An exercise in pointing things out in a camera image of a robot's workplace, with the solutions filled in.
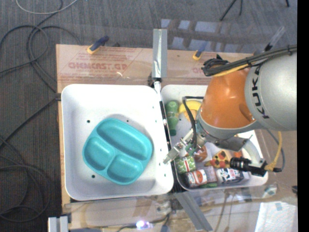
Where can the yellow bowl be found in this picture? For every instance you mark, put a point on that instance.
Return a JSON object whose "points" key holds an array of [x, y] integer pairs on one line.
{"points": [[192, 104]]}

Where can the green toy vegetable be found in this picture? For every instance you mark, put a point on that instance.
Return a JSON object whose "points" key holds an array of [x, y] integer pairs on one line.
{"points": [[208, 185]]}

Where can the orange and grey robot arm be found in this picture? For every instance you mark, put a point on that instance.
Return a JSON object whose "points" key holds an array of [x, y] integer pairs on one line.
{"points": [[224, 100]]}

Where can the tomato print carton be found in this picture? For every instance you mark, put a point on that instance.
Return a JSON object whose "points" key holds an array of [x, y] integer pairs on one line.
{"points": [[198, 176]]}

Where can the black cylinder on white bracket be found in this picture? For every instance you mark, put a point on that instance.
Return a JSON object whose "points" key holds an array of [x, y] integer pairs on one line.
{"points": [[241, 163]]}

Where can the toy pizza slice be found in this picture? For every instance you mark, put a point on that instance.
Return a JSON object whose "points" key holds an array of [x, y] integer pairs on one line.
{"points": [[219, 159]]}

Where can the brown cardboard board red print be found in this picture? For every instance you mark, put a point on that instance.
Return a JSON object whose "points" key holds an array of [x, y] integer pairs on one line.
{"points": [[96, 66]]}

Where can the green and white carton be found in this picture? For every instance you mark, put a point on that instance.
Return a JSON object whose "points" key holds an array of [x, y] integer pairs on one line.
{"points": [[184, 165]]}

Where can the teal divided plate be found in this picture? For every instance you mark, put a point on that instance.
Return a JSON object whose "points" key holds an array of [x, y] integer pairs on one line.
{"points": [[116, 151]]}

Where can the green bottle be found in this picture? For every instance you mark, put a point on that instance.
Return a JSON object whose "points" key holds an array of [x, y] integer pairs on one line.
{"points": [[172, 118]]}

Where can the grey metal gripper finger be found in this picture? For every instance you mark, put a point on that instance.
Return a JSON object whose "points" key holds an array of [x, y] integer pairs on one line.
{"points": [[172, 153], [175, 157]]}

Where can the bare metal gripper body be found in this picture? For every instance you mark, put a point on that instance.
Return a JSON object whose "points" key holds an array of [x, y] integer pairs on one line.
{"points": [[187, 144]]}

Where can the orange toy carrot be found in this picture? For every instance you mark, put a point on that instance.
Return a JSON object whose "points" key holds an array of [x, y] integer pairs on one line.
{"points": [[237, 154]]}

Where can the white plastic tray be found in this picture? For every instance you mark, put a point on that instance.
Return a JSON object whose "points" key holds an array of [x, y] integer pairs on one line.
{"points": [[173, 93], [108, 100]]}

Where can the brown toy bread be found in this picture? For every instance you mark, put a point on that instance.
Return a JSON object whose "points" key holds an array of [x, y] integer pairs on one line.
{"points": [[200, 155]]}

